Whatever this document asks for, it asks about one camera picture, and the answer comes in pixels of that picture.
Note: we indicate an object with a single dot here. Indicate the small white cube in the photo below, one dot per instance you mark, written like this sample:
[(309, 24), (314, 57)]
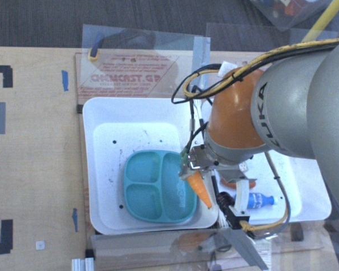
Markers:
[(243, 167)]

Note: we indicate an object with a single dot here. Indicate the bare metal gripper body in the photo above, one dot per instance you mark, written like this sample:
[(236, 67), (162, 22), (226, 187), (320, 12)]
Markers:
[(201, 157)]

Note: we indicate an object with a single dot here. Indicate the orange carrot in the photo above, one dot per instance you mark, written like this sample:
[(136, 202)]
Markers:
[(201, 189)]

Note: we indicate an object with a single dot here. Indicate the white plastic tray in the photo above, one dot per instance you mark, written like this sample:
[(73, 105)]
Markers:
[(305, 196), (107, 196)]

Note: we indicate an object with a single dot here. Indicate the brown cardboard board red print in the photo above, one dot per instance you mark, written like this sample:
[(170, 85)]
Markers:
[(121, 78)]

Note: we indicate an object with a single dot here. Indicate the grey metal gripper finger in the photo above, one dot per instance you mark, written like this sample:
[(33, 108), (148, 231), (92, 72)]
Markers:
[(186, 174)]

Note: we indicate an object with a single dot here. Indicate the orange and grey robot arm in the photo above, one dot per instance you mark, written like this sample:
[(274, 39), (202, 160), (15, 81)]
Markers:
[(285, 109)]

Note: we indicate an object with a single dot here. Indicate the teal divided plate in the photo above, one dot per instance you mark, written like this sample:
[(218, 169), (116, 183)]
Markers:
[(147, 179)]

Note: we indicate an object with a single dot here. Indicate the orange sausage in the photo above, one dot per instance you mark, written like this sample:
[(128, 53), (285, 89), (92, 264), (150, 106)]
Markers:
[(227, 183)]

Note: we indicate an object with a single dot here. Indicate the blue bottle with white cap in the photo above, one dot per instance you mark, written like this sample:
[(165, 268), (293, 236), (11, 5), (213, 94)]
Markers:
[(257, 200)]

